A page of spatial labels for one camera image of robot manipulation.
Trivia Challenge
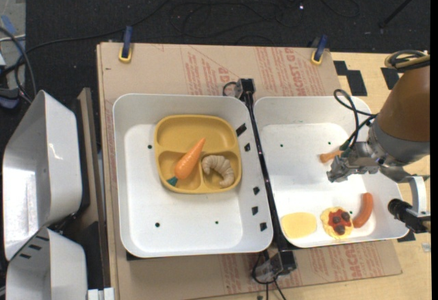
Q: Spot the black block with thin wires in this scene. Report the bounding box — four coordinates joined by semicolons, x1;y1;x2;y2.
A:
235;77;256;101
269;249;297;276

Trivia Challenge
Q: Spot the thin black rod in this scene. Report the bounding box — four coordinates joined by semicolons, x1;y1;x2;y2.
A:
243;92;287;253

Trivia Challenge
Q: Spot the black cylinder on white bracket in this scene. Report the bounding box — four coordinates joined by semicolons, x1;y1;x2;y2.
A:
387;175;431;234

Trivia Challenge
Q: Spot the orange sausage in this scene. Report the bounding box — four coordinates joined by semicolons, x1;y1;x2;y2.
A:
352;192;374;229

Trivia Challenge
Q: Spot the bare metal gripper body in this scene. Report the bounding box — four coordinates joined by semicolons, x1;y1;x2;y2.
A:
343;141;381;175

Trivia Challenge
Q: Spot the beige croissant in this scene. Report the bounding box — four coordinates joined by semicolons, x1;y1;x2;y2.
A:
201;153;236;189

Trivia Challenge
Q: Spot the brown cardboard board red print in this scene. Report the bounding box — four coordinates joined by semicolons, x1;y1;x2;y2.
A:
96;42;403;300

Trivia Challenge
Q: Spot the orange chicken drumstick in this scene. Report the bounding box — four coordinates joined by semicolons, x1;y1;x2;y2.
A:
319;151;344;164

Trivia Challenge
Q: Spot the yellow pasta with meatballs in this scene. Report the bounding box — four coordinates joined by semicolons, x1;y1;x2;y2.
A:
320;206;355;240

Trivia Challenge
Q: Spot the orange carrot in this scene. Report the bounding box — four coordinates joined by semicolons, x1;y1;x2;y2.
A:
166;137;207;188

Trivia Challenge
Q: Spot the yellow divided plate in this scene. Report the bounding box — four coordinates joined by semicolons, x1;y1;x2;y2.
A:
153;114;243;195

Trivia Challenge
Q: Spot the yellow flat oval pancake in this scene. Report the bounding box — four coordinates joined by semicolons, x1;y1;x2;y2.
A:
281;212;318;239

